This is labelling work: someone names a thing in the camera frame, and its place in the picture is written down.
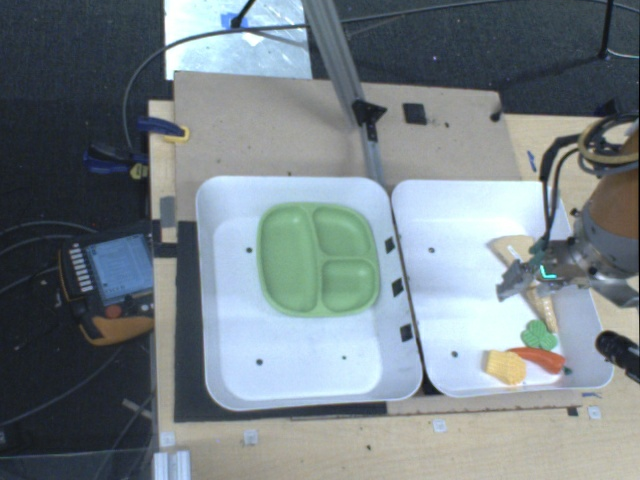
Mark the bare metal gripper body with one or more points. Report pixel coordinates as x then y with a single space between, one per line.
567 268

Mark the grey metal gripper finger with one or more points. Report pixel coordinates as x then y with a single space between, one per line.
506 290
519 269

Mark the cream bread slice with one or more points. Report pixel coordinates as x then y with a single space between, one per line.
502 247

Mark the white plastic tray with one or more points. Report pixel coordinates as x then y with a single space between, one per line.
450 298
300 353

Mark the yellow corn cob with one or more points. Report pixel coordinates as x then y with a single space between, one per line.
504 367

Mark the orange carrot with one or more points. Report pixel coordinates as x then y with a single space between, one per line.
542 359

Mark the black block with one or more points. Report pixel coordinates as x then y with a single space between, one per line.
415 113

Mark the green divided plate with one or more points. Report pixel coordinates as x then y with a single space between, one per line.
285 258

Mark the brown cardboard board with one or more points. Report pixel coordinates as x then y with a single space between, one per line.
280 128

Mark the black cylinder on white bracket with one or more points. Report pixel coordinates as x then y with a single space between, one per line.
617 350

